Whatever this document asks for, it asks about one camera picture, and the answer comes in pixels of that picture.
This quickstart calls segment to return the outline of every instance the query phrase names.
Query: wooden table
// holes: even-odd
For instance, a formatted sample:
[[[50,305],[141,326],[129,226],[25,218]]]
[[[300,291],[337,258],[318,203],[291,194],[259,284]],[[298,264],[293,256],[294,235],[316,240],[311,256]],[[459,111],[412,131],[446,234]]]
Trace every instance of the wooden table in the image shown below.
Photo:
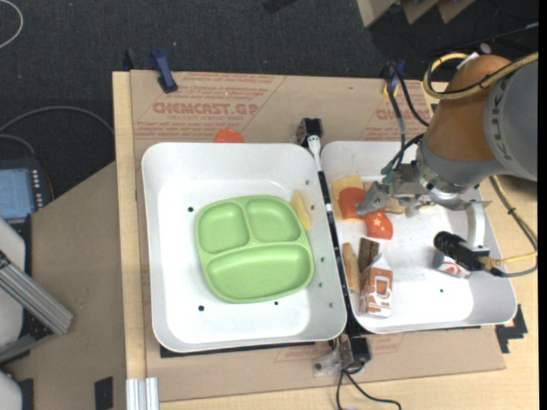
[[[132,136],[132,98],[129,73],[114,73],[114,111],[116,164],[120,214],[121,269],[126,345],[127,378],[147,375],[144,347],[143,303],[138,244],[138,214],[135,203],[136,175]],[[503,181],[506,191],[522,215],[537,226],[537,186],[518,179]],[[488,213],[503,255],[518,255],[529,246],[520,231],[504,213],[492,189],[481,187],[486,199],[494,203]],[[495,372],[462,374],[449,377],[414,378],[366,384],[373,396],[400,401],[404,409],[482,409],[538,408],[538,280],[537,274],[516,278],[515,294],[520,303],[528,333],[511,340],[510,354],[504,356],[506,369]],[[468,349],[473,357],[473,348]],[[353,386],[342,388],[344,407],[389,408],[364,402]],[[235,395],[191,401],[162,403],[163,410],[174,409],[333,409],[334,387],[318,387],[250,395]]]

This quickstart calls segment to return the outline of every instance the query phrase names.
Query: monitor screen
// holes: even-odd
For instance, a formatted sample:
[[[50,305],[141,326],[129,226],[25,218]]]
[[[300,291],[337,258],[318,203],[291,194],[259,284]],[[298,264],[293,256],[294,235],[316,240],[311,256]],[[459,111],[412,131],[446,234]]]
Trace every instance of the monitor screen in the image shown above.
[[[24,219],[33,212],[29,171],[25,168],[0,170],[0,215],[2,218]]]

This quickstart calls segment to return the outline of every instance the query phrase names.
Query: black cable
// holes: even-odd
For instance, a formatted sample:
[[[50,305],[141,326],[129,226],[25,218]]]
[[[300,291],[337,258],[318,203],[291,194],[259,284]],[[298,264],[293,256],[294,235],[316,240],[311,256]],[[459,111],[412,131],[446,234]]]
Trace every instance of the black cable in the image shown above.
[[[408,149],[412,144],[418,144],[424,137],[424,135],[426,135],[425,133],[421,133],[421,134],[418,134],[416,135],[415,137],[413,137],[412,139],[410,139],[405,145],[404,147],[402,148],[402,151],[404,152],[406,149]],[[401,150],[399,150],[395,156],[393,156],[393,159],[391,160],[391,162],[395,162],[397,160],[397,158],[400,158],[401,154],[400,154]]]
[[[338,386],[336,388],[336,405],[338,406],[338,410],[344,410],[342,407],[342,404],[340,402],[340,389],[342,387],[342,380],[344,379],[344,375],[351,381],[351,383],[359,390],[364,396],[366,396],[371,401],[376,402],[382,402],[384,404],[393,404],[394,406],[397,406],[399,410],[402,410],[401,404],[399,404],[397,401],[394,400],[386,400],[382,398],[375,398],[374,396],[369,395],[367,392],[365,392],[359,384],[351,377],[351,374],[347,372],[345,369],[342,369],[340,371],[340,377],[338,378]]]
[[[398,160],[395,168],[399,167],[401,163],[403,162],[404,157],[404,146],[407,143],[406,142],[406,128],[404,125],[404,119],[403,115],[401,114],[401,109],[399,109],[399,105],[397,104],[397,99],[395,96],[393,96],[393,90],[390,88],[389,84],[387,87],[387,94],[389,95],[391,106],[393,107],[393,110],[395,111],[395,116],[397,117],[397,123],[399,125],[399,134],[401,135],[401,149],[398,152]]]
[[[361,363],[359,363],[358,366],[355,366],[355,365],[350,365],[350,366],[347,366],[345,368],[345,371],[350,373],[351,375],[355,375],[356,373],[359,373],[360,371],[362,371],[362,368],[365,367],[365,362],[362,361]]]
[[[491,182],[492,188],[494,189],[497,196],[499,197],[499,200],[502,202],[503,206],[508,210],[508,214],[511,217],[513,217],[516,224],[520,227],[520,229],[522,230],[522,232],[524,232],[524,235],[526,236],[528,241],[532,244],[534,250],[537,251],[538,250],[538,242],[536,241],[536,239],[534,238],[532,233],[529,231],[529,228],[525,224],[523,224],[521,219],[516,215],[515,208],[513,208],[512,205],[505,198],[505,195],[503,194],[502,190],[499,188],[499,185],[498,185],[497,181],[494,180],[492,177],[490,177],[490,182]],[[537,256],[536,256],[536,264],[533,267],[531,267],[529,269],[526,269],[524,271],[508,273],[508,272],[504,272],[503,270],[498,269],[497,267],[493,267],[490,270],[490,273],[492,275],[495,275],[495,276],[501,277],[501,278],[517,278],[517,277],[529,275],[530,273],[533,273],[536,270],[538,270],[538,257]]]
[[[48,111],[57,111],[57,110],[74,111],[74,112],[86,114],[86,115],[92,117],[93,119],[97,120],[103,126],[105,126],[110,131],[110,133],[114,136],[114,129],[102,117],[98,116],[95,113],[92,113],[91,111],[88,111],[87,109],[78,108],[78,107],[75,107],[75,106],[65,106],[65,105],[48,106],[48,107],[44,107],[44,108],[34,109],[33,111],[29,111],[27,113],[21,114],[21,115],[15,117],[14,119],[8,121],[8,123],[6,123],[5,125],[0,126],[0,133],[4,132],[6,129],[8,129],[10,126],[14,125],[15,123],[17,123],[17,122],[19,122],[23,119],[26,119],[27,117],[30,117],[30,116],[36,115],[36,114],[41,114],[41,113],[48,112]]]
[[[36,156],[36,151],[34,150],[34,148],[30,145],[30,143],[25,141],[23,138],[19,138],[19,137],[16,137],[15,135],[8,135],[8,134],[0,135],[0,138],[19,143],[25,146],[28,149],[28,151],[32,154],[32,156]]]
[[[407,85],[404,81],[404,77],[401,75],[401,72],[399,72],[397,65],[391,64],[391,68],[395,71],[395,74],[397,75],[397,78],[399,79],[399,83],[401,84],[401,88],[403,88],[403,94],[404,98],[407,101],[407,104],[409,105],[410,111],[412,112],[412,115],[423,125],[423,126],[429,126],[429,123],[427,123],[424,119],[421,118],[421,116],[418,114],[418,111],[416,111],[414,104],[412,103],[412,99],[410,98],[409,89],[407,88]]]

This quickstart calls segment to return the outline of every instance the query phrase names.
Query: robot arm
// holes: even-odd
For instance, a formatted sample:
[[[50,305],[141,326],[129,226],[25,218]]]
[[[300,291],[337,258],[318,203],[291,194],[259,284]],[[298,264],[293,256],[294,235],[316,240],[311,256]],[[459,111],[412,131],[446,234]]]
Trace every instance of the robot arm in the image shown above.
[[[485,86],[496,73],[506,74]],[[415,160],[374,183],[359,215],[378,211],[390,197],[407,205],[407,215],[430,203],[466,209],[469,202],[460,195],[489,176],[538,180],[537,55],[514,63],[476,57],[457,71],[445,93],[429,92],[440,101]]]

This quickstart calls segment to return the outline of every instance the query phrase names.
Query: yellow cheese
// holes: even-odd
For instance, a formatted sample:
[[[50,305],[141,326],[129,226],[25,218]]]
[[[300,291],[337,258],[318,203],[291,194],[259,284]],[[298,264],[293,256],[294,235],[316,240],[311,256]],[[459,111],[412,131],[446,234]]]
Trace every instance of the yellow cheese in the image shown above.
[[[309,228],[311,228],[311,221],[309,220],[308,213],[306,212],[306,208],[304,207],[304,203],[302,202],[302,198],[300,197],[300,193],[298,193],[298,191],[295,191],[292,195],[291,205],[297,213],[304,230],[309,231]]]

